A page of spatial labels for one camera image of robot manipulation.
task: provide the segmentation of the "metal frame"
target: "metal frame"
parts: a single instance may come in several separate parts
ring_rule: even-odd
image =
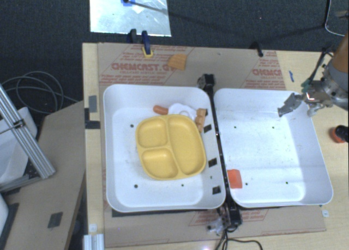
[[[39,174],[39,178],[30,179],[28,176],[23,176],[9,183],[0,186],[0,192],[9,191],[23,185],[32,183],[41,179],[46,179],[55,173],[55,169],[51,162],[46,158],[43,151],[40,149],[38,142],[30,134],[24,120],[20,117],[16,107],[10,100],[6,91],[0,84],[0,115],[8,125],[8,129],[0,132],[0,135],[12,131],[22,149],[27,154],[29,160]]]

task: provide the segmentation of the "cardboard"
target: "cardboard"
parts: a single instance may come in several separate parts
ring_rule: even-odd
[[[154,56],[149,59],[144,58],[141,45],[97,44],[95,47],[98,55],[94,57],[98,61],[95,64],[91,59],[86,61],[89,61],[88,69],[98,71],[99,94],[85,94],[85,102],[87,96],[102,98],[106,87],[115,83],[195,86],[202,74],[215,75],[215,90],[224,87],[285,89],[275,51],[265,51],[264,57],[260,58],[253,50],[152,46]],[[95,49],[92,44],[85,45],[85,50],[87,48]],[[184,71],[167,66],[169,58],[178,53],[187,55]],[[207,225],[218,218],[216,210],[133,216],[120,216],[123,214],[112,212],[105,199],[105,141],[101,100],[99,117],[102,156],[100,175],[103,176],[104,185],[104,226],[101,229],[105,234],[105,246],[109,248],[217,239],[215,233],[207,230]],[[326,229],[319,206],[244,210],[241,214],[243,224],[231,237],[307,233]]]

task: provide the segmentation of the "white tray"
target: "white tray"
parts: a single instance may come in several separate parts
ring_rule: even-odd
[[[120,212],[214,209],[226,198],[224,179],[207,94],[193,87],[155,87],[117,84],[104,92],[106,142],[106,195],[112,208]],[[202,133],[207,163],[202,173],[179,180],[155,180],[142,168],[135,140],[137,125],[156,116],[154,105],[169,107],[182,103],[206,108]],[[216,160],[216,165],[208,162]]]
[[[312,120],[302,104],[279,118],[292,92],[220,89],[214,96],[226,169],[240,170],[243,188],[231,189],[246,208],[314,205],[333,190]]]

